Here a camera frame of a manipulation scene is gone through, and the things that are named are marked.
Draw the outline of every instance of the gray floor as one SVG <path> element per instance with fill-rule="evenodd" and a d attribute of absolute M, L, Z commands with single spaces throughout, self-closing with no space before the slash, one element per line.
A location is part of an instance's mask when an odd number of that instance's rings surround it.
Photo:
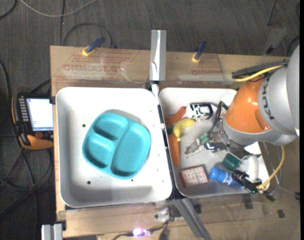
<path fill-rule="evenodd" d="M 93 0 L 24 0 L 48 15 L 69 14 Z M 106 48 L 149 50 L 151 30 L 166 30 L 166 49 L 193 52 L 201 40 L 206 53 L 289 56 L 300 41 L 300 0 L 98 0 L 67 16 L 41 15 L 20 0 L 0 0 L 0 63 L 7 73 L 9 94 L 0 65 L 0 173 L 18 156 L 11 137 L 8 95 L 28 92 L 50 79 L 50 46 L 85 47 L 104 36 Z M 49 85 L 41 91 L 46 92 Z M 34 180 L 42 179 L 51 162 L 47 151 L 25 154 Z M 21 156 L 12 183 L 31 186 Z M 0 240 L 40 239 L 40 225 L 55 222 L 54 177 L 49 172 L 41 188 L 23 196 L 0 217 Z M 13 186 L 0 187 L 0 213 L 25 194 Z"/>

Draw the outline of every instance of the blue bottle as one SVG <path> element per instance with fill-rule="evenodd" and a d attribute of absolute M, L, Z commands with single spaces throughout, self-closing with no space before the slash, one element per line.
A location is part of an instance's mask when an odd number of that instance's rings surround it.
<path fill-rule="evenodd" d="M 215 166 L 211 168 L 209 173 L 209 178 L 211 180 L 216 180 L 227 186 L 239 186 L 240 188 L 242 187 L 242 185 L 240 185 L 234 179 L 232 179 L 232 174 L 230 172 L 221 170 Z"/>

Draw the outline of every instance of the yellow cable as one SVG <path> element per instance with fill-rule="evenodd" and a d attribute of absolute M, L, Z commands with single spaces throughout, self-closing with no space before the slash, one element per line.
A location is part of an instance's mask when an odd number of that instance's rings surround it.
<path fill-rule="evenodd" d="M 235 81 L 238 81 L 238 82 L 245 82 L 245 81 L 251 80 L 251 79 L 253 79 L 253 78 L 257 77 L 257 76 L 260 76 L 260 75 L 262 75 L 262 74 L 264 74 L 264 73 L 266 73 L 266 72 L 269 72 L 269 71 L 271 71 L 271 70 L 275 70 L 275 69 L 278 69 L 278 68 L 281 68 L 281 67 L 283 67 L 283 66 L 282 66 L 282 65 L 279 65 L 279 66 L 272 66 L 272 67 L 263 69 L 263 70 L 261 70 L 261 71 L 259 71 L 259 72 L 256 72 L 256 73 L 254 73 L 254 74 L 252 74 L 252 75 L 250 75 L 250 76 L 248 76 L 248 77 L 235 79 Z"/>
<path fill-rule="evenodd" d="M 283 165 L 284 163 L 284 159 L 285 159 L 285 149 L 284 149 L 284 146 L 281 146 L 281 149 L 282 149 L 282 157 L 281 157 L 281 162 L 280 164 L 278 165 L 278 167 L 275 169 L 275 171 L 271 174 L 271 176 L 262 184 L 256 186 L 256 188 L 258 190 L 265 190 L 267 184 L 271 181 L 271 179 L 278 173 L 278 171 L 280 170 L 281 166 Z"/>

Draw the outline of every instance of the black connector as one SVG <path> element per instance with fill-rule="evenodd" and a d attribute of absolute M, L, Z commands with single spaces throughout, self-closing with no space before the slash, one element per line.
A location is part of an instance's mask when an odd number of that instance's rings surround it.
<path fill-rule="evenodd" d="M 247 175 L 245 172 L 242 172 L 240 170 L 234 170 L 232 172 L 232 179 L 235 180 L 240 185 L 244 186 L 244 189 L 252 194 L 259 192 L 257 186 L 262 184 L 261 179 L 259 178 L 250 179 L 249 175 Z"/>

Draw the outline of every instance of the dark green object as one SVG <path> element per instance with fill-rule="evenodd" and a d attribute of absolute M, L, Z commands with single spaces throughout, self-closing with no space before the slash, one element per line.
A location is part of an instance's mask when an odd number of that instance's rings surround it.
<path fill-rule="evenodd" d="M 233 171 L 239 166 L 240 160 L 234 155 L 227 153 L 222 163 L 230 171 Z"/>

